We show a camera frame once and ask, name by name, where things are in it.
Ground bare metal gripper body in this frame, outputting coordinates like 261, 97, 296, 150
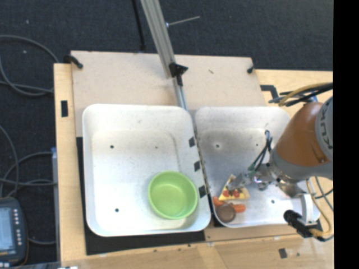
242, 163, 282, 192

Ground yellow pizza slice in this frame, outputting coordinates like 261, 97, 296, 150
218, 174, 251, 202

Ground orange carrot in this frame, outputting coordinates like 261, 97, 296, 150
212, 196, 247, 214

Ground brown round biscuit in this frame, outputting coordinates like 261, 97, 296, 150
215, 203, 237, 224

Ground white plastic tray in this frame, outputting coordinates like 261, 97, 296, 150
81, 103, 212, 238
194, 106, 321, 229

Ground green bowl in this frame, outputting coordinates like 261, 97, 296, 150
148, 170, 199, 220

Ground pale wood board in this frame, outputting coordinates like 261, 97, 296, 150
70, 50, 298, 242

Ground black cylinder on white bracket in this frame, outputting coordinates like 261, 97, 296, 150
283, 193, 317, 238

